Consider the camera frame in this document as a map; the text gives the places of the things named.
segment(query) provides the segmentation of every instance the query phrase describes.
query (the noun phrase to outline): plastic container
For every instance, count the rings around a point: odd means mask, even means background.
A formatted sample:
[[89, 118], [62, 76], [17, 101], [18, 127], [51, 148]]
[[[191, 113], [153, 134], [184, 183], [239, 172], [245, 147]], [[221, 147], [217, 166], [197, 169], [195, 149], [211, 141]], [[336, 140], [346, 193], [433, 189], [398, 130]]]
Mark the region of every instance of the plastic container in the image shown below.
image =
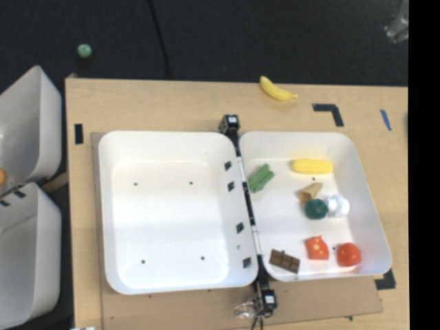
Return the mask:
[[61, 211], [36, 182], [61, 163], [61, 95], [39, 67], [0, 95], [0, 329], [58, 300]]
[[[263, 191], [251, 194], [267, 272], [279, 281], [310, 280], [344, 276], [379, 275], [391, 267], [389, 250], [358, 153], [352, 141], [340, 133], [248, 132], [240, 139], [247, 175], [264, 163], [276, 173]], [[327, 160], [333, 172], [305, 175], [291, 169], [295, 159]], [[346, 217], [312, 220], [305, 214], [298, 193], [322, 182], [316, 198], [342, 195], [350, 203]], [[310, 260], [305, 241], [321, 236], [330, 249], [328, 261]], [[362, 262], [341, 267], [336, 249], [354, 242], [362, 251]], [[298, 274], [269, 264], [272, 249], [300, 259]]]
[[111, 132], [98, 145], [105, 273], [123, 294], [249, 285], [240, 169], [218, 133]]
[[[242, 167], [232, 142], [218, 133], [116, 131], [101, 138], [104, 264], [117, 292], [248, 285], [258, 271], [255, 244], [266, 270], [279, 281], [383, 274], [390, 268], [391, 253], [349, 138], [249, 132], [239, 143]], [[299, 158], [330, 161], [334, 170], [295, 173], [292, 160]], [[250, 196], [258, 232], [254, 244], [242, 181], [264, 163], [275, 176]], [[309, 219], [298, 192], [314, 182], [323, 183], [317, 198], [341, 194], [352, 212]], [[328, 261], [308, 259], [305, 241], [315, 236], [331, 249]], [[345, 242], [361, 249], [359, 265], [338, 265], [336, 248]], [[300, 259], [298, 273], [270, 264], [272, 250]], [[252, 262], [244, 267], [246, 260]]]
[[55, 174], [61, 150], [61, 95], [34, 66], [0, 95], [0, 196]]
[[0, 206], [0, 329], [51, 310], [60, 291], [61, 214], [34, 183]]

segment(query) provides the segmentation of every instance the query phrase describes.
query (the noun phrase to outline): black floor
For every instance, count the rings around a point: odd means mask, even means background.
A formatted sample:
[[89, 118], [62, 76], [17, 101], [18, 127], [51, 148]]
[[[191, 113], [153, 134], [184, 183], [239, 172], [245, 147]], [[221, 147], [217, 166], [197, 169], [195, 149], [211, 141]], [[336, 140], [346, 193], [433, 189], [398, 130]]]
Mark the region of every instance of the black floor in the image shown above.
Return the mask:
[[[402, 0], [0, 0], [0, 93], [40, 65], [64, 94], [85, 78], [408, 85], [408, 41], [388, 25]], [[77, 45], [93, 48], [82, 60]], [[55, 310], [24, 329], [68, 329], [67, 188], [63, 284]]]

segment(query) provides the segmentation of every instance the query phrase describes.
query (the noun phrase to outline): toy banana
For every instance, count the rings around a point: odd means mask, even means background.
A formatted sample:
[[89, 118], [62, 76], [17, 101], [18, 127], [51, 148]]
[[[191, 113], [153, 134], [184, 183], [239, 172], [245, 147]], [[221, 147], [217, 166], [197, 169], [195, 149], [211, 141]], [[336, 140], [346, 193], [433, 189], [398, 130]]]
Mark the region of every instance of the toy banana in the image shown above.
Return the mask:
[[281, 89], [265, 76], [260, 77], [260, 86], [267, 95], [281, 102], [285, 102], [289, 99], [295, 99], [298, 97], [298, 94], [292, 94], [288, 91], [285, 91], [284, 89]]

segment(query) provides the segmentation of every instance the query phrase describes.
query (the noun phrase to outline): black cable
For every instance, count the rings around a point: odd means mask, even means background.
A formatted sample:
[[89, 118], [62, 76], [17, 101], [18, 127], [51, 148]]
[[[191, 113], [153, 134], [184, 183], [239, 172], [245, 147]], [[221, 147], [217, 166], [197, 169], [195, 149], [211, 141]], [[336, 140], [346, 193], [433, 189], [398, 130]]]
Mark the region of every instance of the black cable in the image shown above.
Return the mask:
[[147, 0], [148, 6], [150, 8], [151, 18], [153, 19], [153, 24], [155, 26], [155, 31], [157, 35], [157, 39], [159, 39], [160, 49], [162, 51], [162, 56], [164, 57], [166, 73], [169, 74], [171, 72], [171, 65], [168, 58], [168, 52], [166, 51], [164, 37], [162, 36], [162, 31], [159, 25], [159, 19], [157, 18], [156, 9], [153, 3], [153, 0]]
[[252, 327], [250, 328], [250, 330], [255, 329], [255, 325], [256, 325], [256, 322], [258, 321], [258, 319], [260, 320], [260, 330], [263, 330], [263, 317], [261, 317], [261, 316], [255, 317], [254, 322], [252, 323]]

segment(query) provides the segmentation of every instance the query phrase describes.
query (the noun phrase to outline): small green ball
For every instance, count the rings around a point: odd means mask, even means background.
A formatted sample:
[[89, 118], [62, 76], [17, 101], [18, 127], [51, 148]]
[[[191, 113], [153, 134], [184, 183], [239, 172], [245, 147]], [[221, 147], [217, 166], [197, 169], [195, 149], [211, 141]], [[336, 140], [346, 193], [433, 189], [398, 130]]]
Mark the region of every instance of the small green ball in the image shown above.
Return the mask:
[[306, 215], [313, 220], [323, 219], [329, 212], [329, 208], [321, 199], [310, 199], [305, 205]]
[[91, 46], [89, 44], [80, 44], [76, 50], [81, 58], [89, 58], [91, 56]]

